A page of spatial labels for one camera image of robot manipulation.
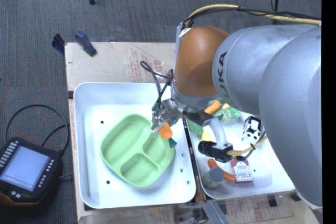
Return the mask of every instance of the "gray can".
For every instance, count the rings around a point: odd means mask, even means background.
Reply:
[[[216,188],[224,180],[223,170],[218,167],[212,167],[203,177],[202,185],[207,189]]]

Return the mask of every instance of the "blue clamp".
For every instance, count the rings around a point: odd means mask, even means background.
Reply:
[[[77,40],[78,43],[80,43],[84,46],[84,51],[88,55],[92,56],[97,52],[96,49],[91,44],[91,41],[88,38],[87,34],[85,34],[83,31],[78,31],[75,34],[75,39]]]
[[[60,36],[60,34],[57,34],[53,41],[53,48],[56,49],[60,54],[64,55],[64,40]]]

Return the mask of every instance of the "wooden table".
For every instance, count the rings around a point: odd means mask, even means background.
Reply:
[[[175,43],[135,43],[135,42],[92,42],[97,54],[89,56],[79,43],[65,44],[65,64],[69,96],[71,146],[76,189],[77,219],[80,224],[103,223],[179,223],[176,205],[153,208],[91,209],[85,206],[79,189],[78,151],[76,147],[76,121],[73,92],[84,82],[154,82],[152,75],[140,66],[146,61],[155,72],[166,74],[174,67]],[[267,197],[248,197],[237,201],[225,201],[227,219],[230,223],[318,224],[307,204],[294,201],[285,194],[282,205],[272,208]]]

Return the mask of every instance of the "gray carpet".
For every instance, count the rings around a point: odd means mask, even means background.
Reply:
[[[51,45],[59,33],[65,42],[75,42],[83,30],[91,41],[175,42],[177,25],[196,9],[210,4],[244,5],[272,11],[275,0],[0,0],[0,146],[6,125],[24,106],[44,104],[69,117],[64,56]],[[278,11],[321,18],[322,0],[279,0]],[[233,32],[271,24],[267,18],[240,12],[214,13],[200,17],[195,25],[212,25]],[[23,110],[13,119],[8,137],[20,136],[41,143],[61,118],[43,107]],[[57,131],[46,147],[59,148],[65,128]],[[71,146],[62,158],[60,174],[72,171]],[[0,206],[0,224],[76,223],[73,177],[58,180],[35,207]]]

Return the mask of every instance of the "green plate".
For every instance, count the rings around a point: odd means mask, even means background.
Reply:
[[[137,187],[154,183],[175,155],[168,140],[153,133],[152,122],[140,114],[130,114],[103,138],[100,156],[123,180]]]

